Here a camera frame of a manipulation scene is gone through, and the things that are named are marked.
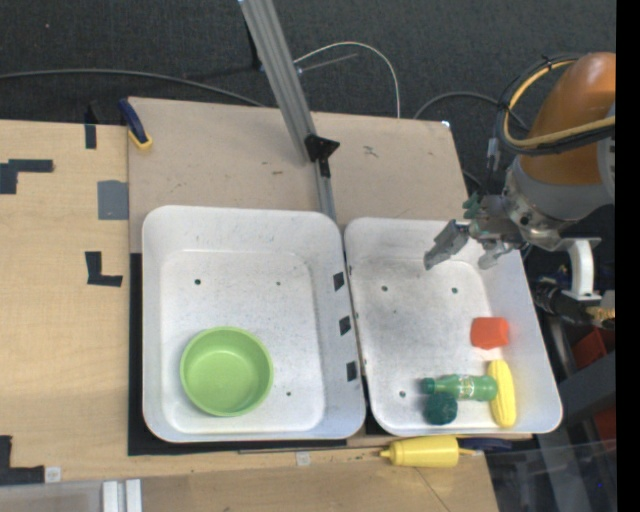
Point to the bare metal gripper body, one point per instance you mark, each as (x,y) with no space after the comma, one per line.
(532,225)

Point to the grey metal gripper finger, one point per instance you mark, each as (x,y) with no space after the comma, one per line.
(494,257)
(445,245)

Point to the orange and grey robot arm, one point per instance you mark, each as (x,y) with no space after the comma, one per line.
(575,130)

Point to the white plastic tray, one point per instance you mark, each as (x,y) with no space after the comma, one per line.
(240,280)
(420,310)

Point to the orange cube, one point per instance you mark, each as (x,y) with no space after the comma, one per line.
(489,332)

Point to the green plastic bottle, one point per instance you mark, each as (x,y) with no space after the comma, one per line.
(470,387)

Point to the yellow corn cob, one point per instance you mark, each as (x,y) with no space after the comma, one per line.
(503,400)

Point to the dark green broccoli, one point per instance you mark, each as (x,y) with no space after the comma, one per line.
(441,410)

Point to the yellow squeeze bottle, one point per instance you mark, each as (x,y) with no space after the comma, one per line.
(425,451)

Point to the pale wood board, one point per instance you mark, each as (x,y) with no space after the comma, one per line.
(225,150)

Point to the green bowl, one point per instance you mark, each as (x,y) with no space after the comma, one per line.
(226,372)

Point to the black cylinder on white bracket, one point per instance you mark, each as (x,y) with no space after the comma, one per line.
(582,270)

